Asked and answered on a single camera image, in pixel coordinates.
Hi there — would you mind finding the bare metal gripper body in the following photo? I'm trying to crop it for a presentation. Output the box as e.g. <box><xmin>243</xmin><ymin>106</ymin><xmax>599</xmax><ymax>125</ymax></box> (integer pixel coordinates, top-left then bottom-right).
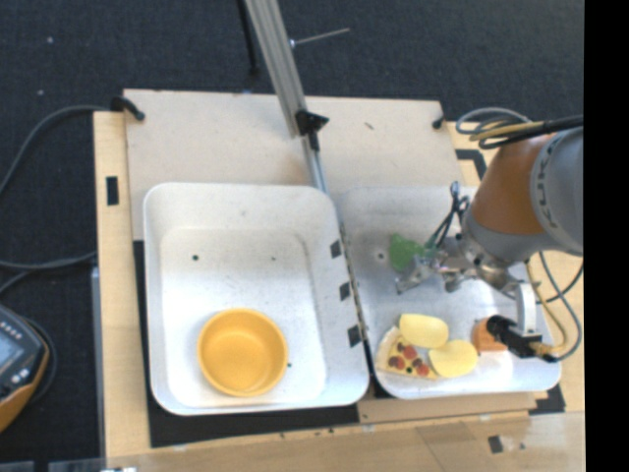
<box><xmin>432</xmin><ymin>241</ymin><xmax>525</xmax><ymax>296</ymax></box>

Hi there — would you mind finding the white plastic tray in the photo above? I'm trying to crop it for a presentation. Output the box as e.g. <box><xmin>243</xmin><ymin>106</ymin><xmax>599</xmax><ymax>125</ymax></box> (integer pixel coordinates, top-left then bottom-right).
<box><xmin>142</xmin><ymin>181</ymin><xmax>372</xmax><ymax>417</ymax></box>
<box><xmin>338</xmin><ymin>184</ymin><xmax>563</xmax><ymax>401</ymax></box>

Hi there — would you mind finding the pale yellow round chip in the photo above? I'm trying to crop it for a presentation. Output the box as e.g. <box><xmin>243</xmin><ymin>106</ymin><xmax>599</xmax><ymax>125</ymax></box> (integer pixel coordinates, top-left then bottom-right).
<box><xmin>398</xmin><ymin>312</ymin><xmax>450</xmax><ymax>350</ymax></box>
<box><xmin>428</xmin><ymin>338</ymin><xmax>480</xmax><ymax>380</ymax></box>

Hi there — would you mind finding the pizza slice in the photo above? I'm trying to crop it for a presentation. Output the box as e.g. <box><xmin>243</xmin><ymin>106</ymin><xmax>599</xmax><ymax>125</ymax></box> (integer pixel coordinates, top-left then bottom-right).
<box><xmin>375</xmin><ymin>324</ymin><xmax>439</xmax><ymax>382</ymax></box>

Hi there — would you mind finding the yellow bowl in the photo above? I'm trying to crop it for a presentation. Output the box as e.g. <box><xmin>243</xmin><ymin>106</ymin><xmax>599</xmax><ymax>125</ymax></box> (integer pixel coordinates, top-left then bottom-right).
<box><xmin>196</xmin><ymin>307</ymin><xmax>290</xmax><ymax>398</ymax></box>

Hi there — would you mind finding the pale flat board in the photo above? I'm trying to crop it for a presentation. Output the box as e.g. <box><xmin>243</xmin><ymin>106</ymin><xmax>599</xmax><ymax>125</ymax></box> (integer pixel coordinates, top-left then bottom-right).
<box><xmin>122</xmin><ymin>88</ymin><xmax>543</xmax><ymax>425</ymax></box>

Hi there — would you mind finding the black cylinder on white bracket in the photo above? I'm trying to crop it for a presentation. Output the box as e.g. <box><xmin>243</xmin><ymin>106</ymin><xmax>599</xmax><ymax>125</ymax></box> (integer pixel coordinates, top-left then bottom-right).
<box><xmin>485</xmin><ymin>282</ymin><xmax>544</xmax><ymax>359</ymax></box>

